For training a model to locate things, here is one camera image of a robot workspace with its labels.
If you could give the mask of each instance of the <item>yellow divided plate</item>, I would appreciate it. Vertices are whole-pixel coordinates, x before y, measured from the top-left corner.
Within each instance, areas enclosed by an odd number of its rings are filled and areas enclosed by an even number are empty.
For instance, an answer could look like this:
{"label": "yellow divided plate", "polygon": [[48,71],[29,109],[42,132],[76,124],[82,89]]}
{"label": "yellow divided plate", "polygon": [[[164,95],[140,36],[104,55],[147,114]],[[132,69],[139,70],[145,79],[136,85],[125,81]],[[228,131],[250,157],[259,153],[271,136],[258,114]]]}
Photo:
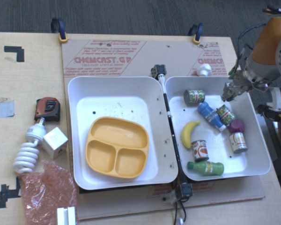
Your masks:
{"label": "yellow divided plate", "polygon": [[135,178],[145,168],[149,138],[143,126],[114,117],[101,117],[91,125],[85,158],[93,170],[109,176]]}

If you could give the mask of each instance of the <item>can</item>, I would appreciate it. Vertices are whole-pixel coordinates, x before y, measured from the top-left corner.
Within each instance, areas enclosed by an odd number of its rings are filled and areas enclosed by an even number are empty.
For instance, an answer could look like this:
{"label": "can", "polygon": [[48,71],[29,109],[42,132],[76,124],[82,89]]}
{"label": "can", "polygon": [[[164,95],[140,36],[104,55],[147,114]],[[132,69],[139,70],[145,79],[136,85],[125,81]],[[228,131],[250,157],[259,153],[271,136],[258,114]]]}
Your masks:
{"label": "can", "polygon": [[225,104],[218,108],[216,113],[219,115],[221,122],[226,126],[235,119],[235,115]]}
{"label": "can", "polygon": [[230,143],[234,153],[241,153],[248,150],[247,144],[244,140],[244,135],[241,132],[232,133],[230,136]]}
{"label": "can", "polygon": [[209,159],[205,140],[197,140],[192,142],[192,148],[196,163]]}
{"label": "can", "polygon": [[184,101],[189,103],[203,103],[205,100],[205,92],[203,90],[185,90]]}

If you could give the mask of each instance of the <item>gray floor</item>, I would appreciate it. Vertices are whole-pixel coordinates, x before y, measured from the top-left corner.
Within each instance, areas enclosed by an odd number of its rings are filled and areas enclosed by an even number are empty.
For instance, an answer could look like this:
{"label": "gray floor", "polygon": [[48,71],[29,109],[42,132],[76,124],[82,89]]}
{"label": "gray floor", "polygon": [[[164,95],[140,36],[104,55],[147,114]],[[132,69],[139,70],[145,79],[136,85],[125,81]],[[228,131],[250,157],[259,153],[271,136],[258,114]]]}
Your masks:
{"label": "gray floor", "polygon": [[[267,5],[281,0],[0,0],[0,32],[48,33],[53,17],[62,17],[67,33],[185,36],[193,24],[204,24],[202,36],[237,38],[245,29],[266,23]],[[248,33],[242,45],[254,46],[261,29]],[[272,86],[281,87],[281,78]],[[251,92],[255,107],[271,96]],[[272,122],[267,143],[281,182],[281,147]]]}

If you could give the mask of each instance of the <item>red and white can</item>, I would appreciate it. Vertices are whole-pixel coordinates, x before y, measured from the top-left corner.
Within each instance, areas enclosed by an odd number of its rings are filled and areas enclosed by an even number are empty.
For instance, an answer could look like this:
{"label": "red and white can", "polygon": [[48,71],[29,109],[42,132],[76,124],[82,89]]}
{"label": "red and white can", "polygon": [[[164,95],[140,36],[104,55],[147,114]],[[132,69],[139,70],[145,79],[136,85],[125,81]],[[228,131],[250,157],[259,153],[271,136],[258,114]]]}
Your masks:
{"label": "red and white can", "polygon": [[247,144],[244,140],[244,135],[241,132],[232,133],[230,136],[230,143],[234,153],[241,153],[248,150]]}
{"label": "red and white can", "polygon": [[196,163],[209,159],[205,140],[197,140],[192,142],[192,149]]}

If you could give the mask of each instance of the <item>white tray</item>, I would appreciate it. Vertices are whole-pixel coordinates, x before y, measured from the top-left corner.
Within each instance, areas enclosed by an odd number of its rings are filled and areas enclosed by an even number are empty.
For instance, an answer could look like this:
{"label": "white tray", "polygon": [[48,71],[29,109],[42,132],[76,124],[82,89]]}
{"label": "white tray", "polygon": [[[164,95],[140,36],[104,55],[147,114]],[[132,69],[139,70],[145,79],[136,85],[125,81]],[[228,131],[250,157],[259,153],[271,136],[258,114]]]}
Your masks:
{"label": "white tray", "polygon": [[[270,157],[250,96],[244,93],[231,102],[221,100],[224,83],[229,81],[227,77],[171,77],[166,81],[165,86],[182,168],[185,175],[192,180],[261,175],[270,169]],[[184,102],[183,93],[186,89],[204,90],[205,101],[213,109],[225,104],[236,118],[244,123],[243,134],[248,147],[246,152],[234,154],[230,145],[228,128],[220,132],[199,113],[198,104],[190,105]],[[209,161],[223,163],[223,175],[203,175],[195,170],[187,169],[187,162],[194,162],[193,150],[188,150],[183,146],[180,133],[184,125],[191,120],[200,120],[200,124],[194,128],[191,134],[191,142],[200,139],[206,140]]]}
{"label": "white tray", "polygon": [[[178,174],[163,92],[151,77],[76,77],[68,85],[73,142],[74,178],[83,189],[96,190],[170,183]],[[144,171],[134,179],[93,171],[85,159],[85,146],[93,121],[103,116],[142,125],[149,136]]]}

